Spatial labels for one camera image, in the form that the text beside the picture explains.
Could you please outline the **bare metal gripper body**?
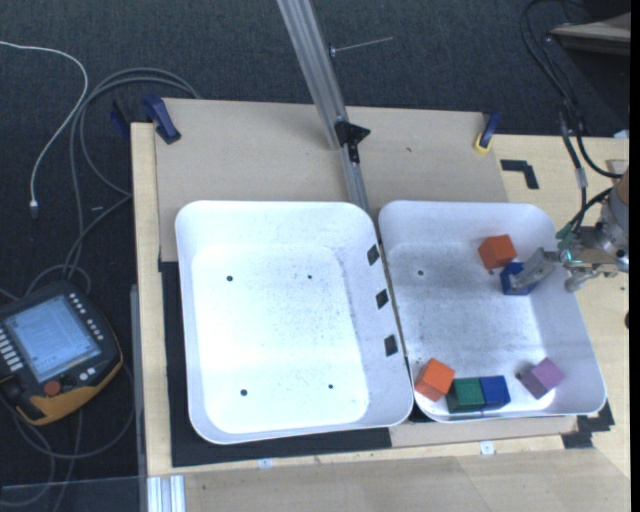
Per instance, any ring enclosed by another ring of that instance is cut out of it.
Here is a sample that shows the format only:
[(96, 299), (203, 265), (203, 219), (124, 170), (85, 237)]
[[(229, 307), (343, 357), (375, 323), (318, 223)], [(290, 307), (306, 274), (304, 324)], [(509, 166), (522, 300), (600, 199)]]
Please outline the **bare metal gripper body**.
[(559, 231), (563, 265), (572, 271), (615, 273), (629, 271), (629, 234), (617, 224), (595, 224)]

